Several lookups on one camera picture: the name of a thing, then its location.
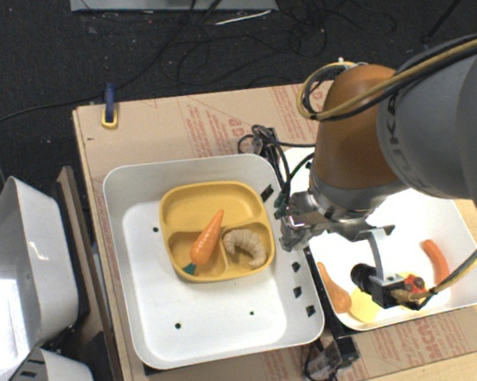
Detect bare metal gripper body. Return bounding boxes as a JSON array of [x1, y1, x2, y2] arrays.
[[272, 181, 378, 254]]

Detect beige croissant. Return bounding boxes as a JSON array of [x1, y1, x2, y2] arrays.
[[220, 224, 270, 274]]

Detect orange pear-shaped toy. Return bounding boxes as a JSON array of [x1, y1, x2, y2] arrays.
[[316, 257, 354, 317]]

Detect white plastic tray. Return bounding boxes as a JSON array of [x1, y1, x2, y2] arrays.
[[99, 141, 330, 376], [281, 123, 477, 340]]

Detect orange carrot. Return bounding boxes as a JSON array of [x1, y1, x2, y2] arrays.
[[175, 208, 233, 278]]

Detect pale yellow disc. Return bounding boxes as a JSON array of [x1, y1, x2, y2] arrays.
[[347, 283, 384, 326]]

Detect yellow divided plate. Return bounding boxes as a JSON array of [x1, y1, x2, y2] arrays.
[[155, 174, 280, 289]]

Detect yellow pizza slice red toppings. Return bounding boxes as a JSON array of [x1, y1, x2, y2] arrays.
[[395, 268, 430, 302]]

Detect orange sausage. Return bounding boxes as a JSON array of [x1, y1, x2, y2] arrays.
[[420, 237, 453, 289]]

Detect brown cardboard board red print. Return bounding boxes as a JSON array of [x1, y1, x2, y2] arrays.
[[72, 57, 477, 381]]

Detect black block with thin wires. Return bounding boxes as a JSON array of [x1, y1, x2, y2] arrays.
[[251, 125, 284, 163], [304, 334, 363, 381]]

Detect black cylinder on white bracket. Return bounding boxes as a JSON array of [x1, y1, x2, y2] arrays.
[[343, 223, 412, 314]]

